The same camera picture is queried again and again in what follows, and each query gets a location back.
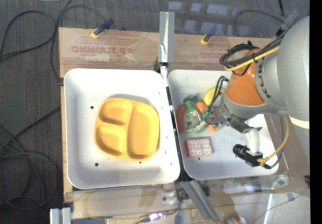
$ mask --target gray floor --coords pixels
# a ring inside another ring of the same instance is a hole
[[[67,2],[0,0],[0,37],[4,35],[0,56],[34,47],[53,32],[47,16],[26,13],[13,21],[5,33],[11,19],[25,11],[41,11],[56,21]],[[174,11],[176,33],[204,34],[216,24],[216,35],[247,37],[273,37],[292,11],[297,13],[295,21],[310,12],[310,0],[282,0],[284,15],[278,0],[71,0],[69,6],[73,5],[85,5],[105,19],[112,18],[112,29],[157,32],[160,11]],[[65,27],[96,28],[102,23],[92,10],[81,7],[66,11],[62,20],[59,25]],[[48,223],[49,209],[63,204],[60,97],[50,63],[51,43],[52,40],[31,51],[0,58],[0,142],[11,147],[0,152],[1,223]],[[58,69],[57,39],[52,58]]]

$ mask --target yellow cable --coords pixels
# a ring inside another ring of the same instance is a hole
[[[257,60],[259,60],[260,58],[267,56],[268,54],[271,54],[271,53],[275,52],[275,51],[276,51],[276,50],[278,50],[279,48],[280,48],[280,46],[277,46],[277,47],[275,47],[275,48],[273,48],[273,49],[271,49],[271,50],[269,50],[269,51],[266,51],[266,52],[265,52],[265,53],[263,53],[262,55],[259,55],[259,56],[257,56],[257,57],[254,57],[254,59],[250,59],[250,60],[248,60],[248,61],[246,61],[246,62],[244,62],[244,63],[242,63],[242,64],[239,64],[239,65],[237,65],[237,66],[234,66],[234,67],[227,67],[227,66],[225,66],[225,69],[226,69],[227,71],[234,71],[234,70],[239,69],[239,68],[241,68],[241,67],[243,67],[243,66],[245,66],[245,65],[249,65],[249,64],[253,63],[253,61],[257,61]]]
[[[261,166],[263,166],[272,156],[274,156],[275,154],[277,154],[284,147],[284,145],[286,144],[286,141],[287,141],[287,138],[288,138],[288,135],[289,135],[289,125],[288,125],[288,121],[287,121],[287,118],[286,117],[284,117],[284,122],[285,122],[285,126],[286,126],[286,133],[285,133],[284,141],[277,148],[277,150],[274,151],[272,154],[270,154],[266,158],[257,159],[257,161],[260,163]]]

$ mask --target red and white box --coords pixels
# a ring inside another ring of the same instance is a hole
[[[188,157],[212,155],[210,140],[207,138],[186,140],[185,147]]]

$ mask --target green bottle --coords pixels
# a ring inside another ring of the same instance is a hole
[[[207,125],[205,120],[200,116],[196,107],[192,104],[190,98],[185,98],[183,103],[186,105],[186,114],[188,121],[186,123],[186,131],[195,131],[196,133],[201,133],[206,130]]]

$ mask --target yellow plate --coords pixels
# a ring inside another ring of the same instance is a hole
[[[100,106],[94,139],[109,156],[142,162],[156,150],[159,116],[150,105],[122,98],[110,98]]]

